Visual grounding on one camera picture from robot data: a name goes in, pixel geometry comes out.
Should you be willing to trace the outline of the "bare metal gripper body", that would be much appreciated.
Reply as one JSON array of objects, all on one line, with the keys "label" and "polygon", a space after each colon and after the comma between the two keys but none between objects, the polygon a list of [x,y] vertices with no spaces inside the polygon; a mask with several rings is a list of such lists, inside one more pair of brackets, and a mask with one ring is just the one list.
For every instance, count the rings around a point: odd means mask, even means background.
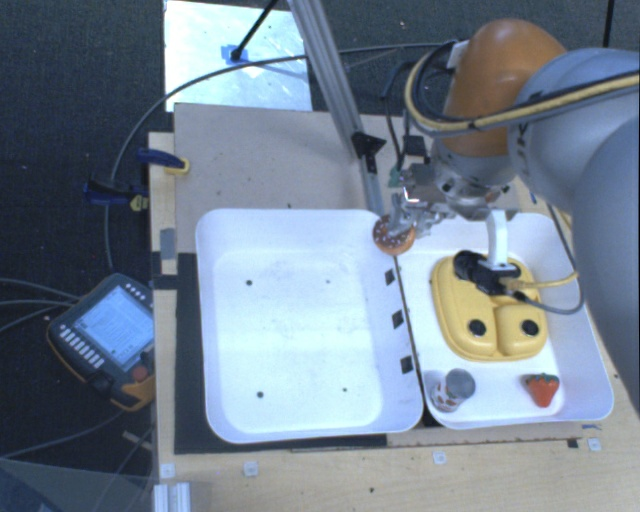
[{"label": "bare metal gripper body", "polygon": [[494,210],[511,218],[509,186],[473,183],[452,168],[413,163],[400,172],[400,207],[418,219],[461,216],[468,221],[484,221]]}]

